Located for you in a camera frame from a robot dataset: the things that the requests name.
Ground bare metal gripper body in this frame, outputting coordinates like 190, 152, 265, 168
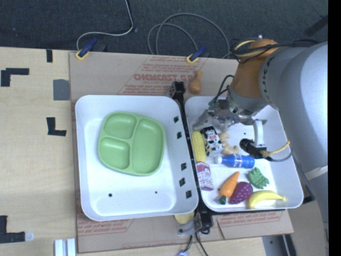
209, 98, 267, 126

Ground cow print carton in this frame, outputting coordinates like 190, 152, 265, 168
200, 126, 223, 157

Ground beige twisted pastry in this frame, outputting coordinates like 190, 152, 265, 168
218, 132, 240, 156

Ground yellow corn cob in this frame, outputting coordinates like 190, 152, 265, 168
191, 130, 207, 164

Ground brown chicken drumstick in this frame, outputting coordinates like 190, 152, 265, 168
189, 70, 203, 95

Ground blue bottle white cap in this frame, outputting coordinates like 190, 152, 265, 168
214, 153, 256, 170

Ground pink carton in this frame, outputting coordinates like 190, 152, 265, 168
196, 161, 215, 191

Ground orange carrot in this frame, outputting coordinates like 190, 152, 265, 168
218, 171, 240, 205

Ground green divided plate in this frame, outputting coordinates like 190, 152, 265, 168
97, 111, 166, 177

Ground green leafy vegetable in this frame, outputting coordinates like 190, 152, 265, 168
246, 167, 270, 190

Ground purple grapes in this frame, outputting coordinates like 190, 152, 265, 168
229, 181, 254, 205

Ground white plastic tray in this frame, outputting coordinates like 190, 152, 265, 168
184, 95, 304, 213
75, 94, 199, 222

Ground yellow banana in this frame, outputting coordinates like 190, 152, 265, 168
247, 190, 287, 210

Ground brown cardboard board red print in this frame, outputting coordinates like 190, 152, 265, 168
68, 51, 295, 253

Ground pale yellow rounded toy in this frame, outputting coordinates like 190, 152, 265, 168
174, 211, 195, 225

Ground black cylinder on white bracket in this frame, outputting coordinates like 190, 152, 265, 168
239, 118, 268, 159

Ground black block with thin wires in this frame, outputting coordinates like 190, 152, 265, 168
196, 211, 214, 230
171, 81, 186, 100

